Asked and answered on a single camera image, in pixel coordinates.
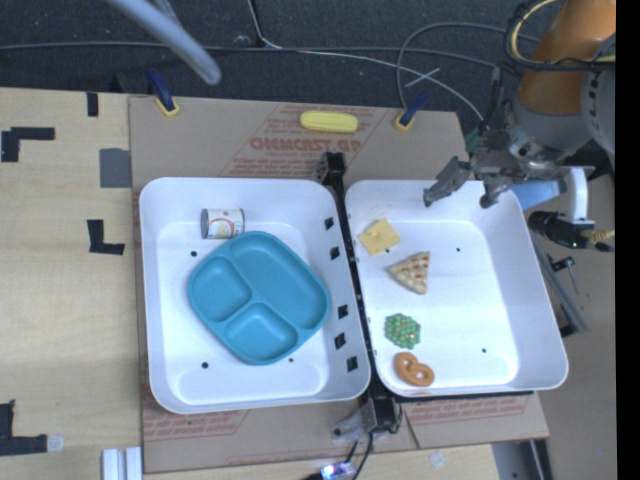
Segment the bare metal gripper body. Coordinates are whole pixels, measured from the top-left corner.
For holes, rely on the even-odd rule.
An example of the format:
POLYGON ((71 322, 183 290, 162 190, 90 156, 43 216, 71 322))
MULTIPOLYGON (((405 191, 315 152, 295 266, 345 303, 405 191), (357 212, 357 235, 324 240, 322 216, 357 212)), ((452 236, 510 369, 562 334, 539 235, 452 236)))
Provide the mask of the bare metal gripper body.
POLYGON ((570 156, 569 151, 545 145, 518 130, 469 134, 468 154, 479 177, 513 179, 552 178, 570 156))

